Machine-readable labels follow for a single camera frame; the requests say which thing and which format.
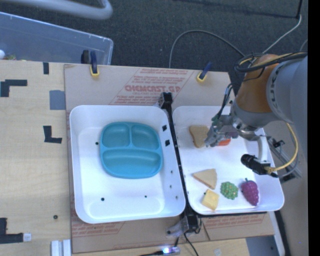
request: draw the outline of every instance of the black tape marking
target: black tape marking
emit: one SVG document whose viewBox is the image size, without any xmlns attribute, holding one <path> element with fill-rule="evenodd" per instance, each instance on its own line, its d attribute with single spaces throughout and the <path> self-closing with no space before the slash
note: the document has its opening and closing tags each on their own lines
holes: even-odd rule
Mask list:
<svg viewBox="0 0 320 256">
<path fill-rule="evenodd" d="M 66 95 L 61 90 L 49 91 L 50 110 L 65 110 L 66 109 Z"/>
<path fill-rule="evenodd" d="M 28 81 L 25 79 L 6 79 L 0 82 L 0 97 L 9 97 L 10 86 L 27 86 Z"/>
<path fill-rule="evenodd" d="M 0 97 L 9 97 L 9 85 L 6 82 L 0 83 Z"/>
<path fill-rule="evenodd" d="M 62 138 L 52 138 L 52 127 L 51 125 L 44 125 L 43 126 L 44 131 L 44 142 L 48 143 L 62 143 Z"/>
<path fill-rule="evenodd" d="M 0 218 L 0 244 L 21 243 L 24 241 L 24 234 L 7 234 L 7 218 Z"/>
<path fill-rule="evenodd" d="M 43 62 L 43 74 L 49 75 L 49 63 L 48 62 Z"/>
</svg>

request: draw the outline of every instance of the purple grapes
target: purple grapes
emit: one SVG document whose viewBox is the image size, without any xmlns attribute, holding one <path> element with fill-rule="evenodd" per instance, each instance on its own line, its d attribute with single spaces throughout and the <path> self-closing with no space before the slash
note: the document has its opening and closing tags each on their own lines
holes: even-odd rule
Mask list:
<svg viewBox="0 0 320 256">
<path fill-rule="evenodd" d="M 245 178 L 245 182 L 241 184 L 241 191 L 251 205 L 257 206 L 259 202 L 259 190 L 258 185 L 253 180 Z"/>
</svg>

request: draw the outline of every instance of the cardboard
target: cardboard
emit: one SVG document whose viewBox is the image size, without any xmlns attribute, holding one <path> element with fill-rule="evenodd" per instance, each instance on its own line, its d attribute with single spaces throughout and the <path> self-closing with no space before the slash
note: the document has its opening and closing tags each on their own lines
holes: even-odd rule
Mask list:
<svg viewBox="0 0 320 256">
<path fill-rule="evenodd" d="M 91 76 L 90 66 L 64 66 L 66 126 L 71 206 L 72 252 L 85 253 L 146 246 L 173 245 L 176 237 L 166 234 L 180 217 L 133 220 L 103 224 L 81 221 L 75 211 L 72 177 L 70 111 L 80 105 L 157 105 L 162 92 L 171 92 L 172 110 L 179 106 L 219 106 L 230 83 L 225 72 L 208 72 L 204 82 L 196 80 L 201 70 L 100 66 L 99 76 Z M 191 242 L 225 240 L 273 234 L 268 214 L 254 214 L 248 223 L 243 216 L 203 218 Z M 179 243 L 185 243 L 184 237 Z"/>
<path fill-rule="evenodd" d="M 205 231 L 212 241 L 275 234 L 268 212 L 206 217 L 202 221 Z"/>
</svg>

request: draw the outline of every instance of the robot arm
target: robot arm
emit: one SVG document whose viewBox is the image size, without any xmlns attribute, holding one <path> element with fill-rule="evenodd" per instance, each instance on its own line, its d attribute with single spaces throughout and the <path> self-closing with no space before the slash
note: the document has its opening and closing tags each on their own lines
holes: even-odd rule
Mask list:
<svg viewBox="0 0 320 256">
<path fill-rule="evenodd" d="M 251 67 L 241 68 L 247 61 L 254 63 Z M 241 136 L 249 141 L 258 141 L 259 145 L 262 145 L 259 150 L 263 151 L 266 143 L 261 141 L 262 138 L 256 135 L 256 131 L 272 121 L 282 120 L 288 127 L 289 124 L 295 125 L 297 140 L 308 161 L 307 53 L 249 56 L 241 59 L 235 69 L 246 72 L 244 80 L 229 115 L 221 115 L 230 91 L 225 93 L 221 111 L 212 118 L 212 125 L 205 140 L 206 146 L 215 147 L 225 139 Z M 272 171 L 268 169 L 268 163 L 263 157 L 263 154 L 259 154 L 259 158 L 244 155 L 241 162 L 258 174 L 271 174 Z M 247 165 L 248 160 L 254 167 Z"/>
</svg>

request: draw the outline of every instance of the yellow cable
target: yellow cable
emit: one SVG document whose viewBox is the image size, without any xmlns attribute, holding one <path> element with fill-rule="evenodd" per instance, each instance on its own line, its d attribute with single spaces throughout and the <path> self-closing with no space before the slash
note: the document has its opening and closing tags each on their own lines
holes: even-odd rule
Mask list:
<svg viewBox="0 0 320 256">
<path fill-rule="evenodd" d="M 292 137 L 293 137 L 293 140 L 294 140 L 294 145 L 295 145 L 295 151 L 294 151 L 294 154 L 292 156 L 292 158 L 284 165 L 282 166 L 279 166 L 279 167 L 265 167 L 265 169 L 268 171 L 268 174 L 271 174 L 273 172 L 276 172 L 276 171 L 279 171 L 281 169 L 284 169 L 286 168 L 287 166 L 291 165 L 291 163 L 296 159 L 297 157 L 297 154 L 298 154 L 298 140 L 297 140 L 297 137 L 295 135 L 295 132 L 294 130 L 291 128 L 290 124 L 288 124 L 287 122 L 285 123 L 286 126 L 288 127 L 290 133 L 292 134 Z"/>
</svg>

